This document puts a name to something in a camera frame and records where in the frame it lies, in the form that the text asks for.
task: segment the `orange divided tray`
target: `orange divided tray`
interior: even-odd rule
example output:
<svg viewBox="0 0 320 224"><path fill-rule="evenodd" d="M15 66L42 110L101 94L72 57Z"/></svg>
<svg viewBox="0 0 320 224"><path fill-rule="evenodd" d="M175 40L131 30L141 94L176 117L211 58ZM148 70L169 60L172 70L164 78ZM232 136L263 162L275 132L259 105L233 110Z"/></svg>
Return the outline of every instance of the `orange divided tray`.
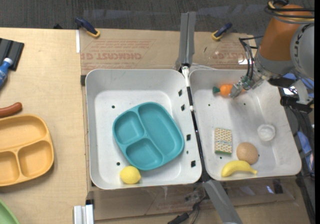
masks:
<svg viewBox="0 0 320 224"><path fill-rule="evenodd" d="M22 114L0 119L0 187L39 177L53 162L49 130L40 117Z"/></svg>

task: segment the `sausage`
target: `sausage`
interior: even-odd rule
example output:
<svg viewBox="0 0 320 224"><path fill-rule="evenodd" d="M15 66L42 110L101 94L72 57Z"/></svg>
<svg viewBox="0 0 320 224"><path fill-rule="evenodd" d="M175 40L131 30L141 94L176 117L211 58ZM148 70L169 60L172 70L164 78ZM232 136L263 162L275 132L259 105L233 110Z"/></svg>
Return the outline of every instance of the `sausage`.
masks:
<svg viewBox="0 0 320 224"><path fill-rule="evenodd" d="M22 109L22 104L20 102L16 102L11 106L6 108L0 108L0 117L9 116L13 113L16 113Z"/></svg>

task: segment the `yellow banana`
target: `yellow banana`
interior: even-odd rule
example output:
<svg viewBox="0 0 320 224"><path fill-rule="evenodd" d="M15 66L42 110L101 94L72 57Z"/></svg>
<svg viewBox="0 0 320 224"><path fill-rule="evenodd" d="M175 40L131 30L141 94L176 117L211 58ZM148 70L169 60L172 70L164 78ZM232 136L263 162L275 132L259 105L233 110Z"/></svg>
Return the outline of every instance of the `yellow banana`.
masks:
<svg viewBox="0 0 320 224"><path fill-rule="evenodd" d="M257 170L253 169L248 162L243 160L233 160L225 164L222 168L221 176L227 177L236 171L245 171L257 174Z"/></svg>

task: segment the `wooden table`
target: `wooden table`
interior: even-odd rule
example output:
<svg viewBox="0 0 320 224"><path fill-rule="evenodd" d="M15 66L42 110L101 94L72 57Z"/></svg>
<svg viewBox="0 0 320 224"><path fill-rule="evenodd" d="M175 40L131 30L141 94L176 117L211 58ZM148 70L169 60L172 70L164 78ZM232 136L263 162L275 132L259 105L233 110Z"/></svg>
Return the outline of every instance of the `wooden table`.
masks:
<svg viewBox="0 0 320 224"><path fill-rule="evenodd" d="M0 108L21 102L20 114L36 114L46 122L54 147L54 164L46 174L28 182L0 187L0 198L21 224L71 224L73 207L85 204L88 189L81 60L76 53L75 32L0 28L0 38L25 43L17 71L9 72L8 81L0 90ZM294 199L291 201L236 207L243 223L309 223L294 180L292 187ZM175 216L97 223L163 224ZM204 210L196 223L221 223L221 220L215 210Z"/></svg>

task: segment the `sponge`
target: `sponge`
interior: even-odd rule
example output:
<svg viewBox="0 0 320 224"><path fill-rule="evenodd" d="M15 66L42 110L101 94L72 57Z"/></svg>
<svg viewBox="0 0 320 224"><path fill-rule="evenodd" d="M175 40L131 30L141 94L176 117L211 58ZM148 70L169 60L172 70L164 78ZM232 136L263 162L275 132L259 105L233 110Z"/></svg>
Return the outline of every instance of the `sponge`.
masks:
<svg viewBox="0 0 320 224"><path fill-rule="evenodd" d="M232 131L224 128L214 130L214 152L231 155Z"/></svg>

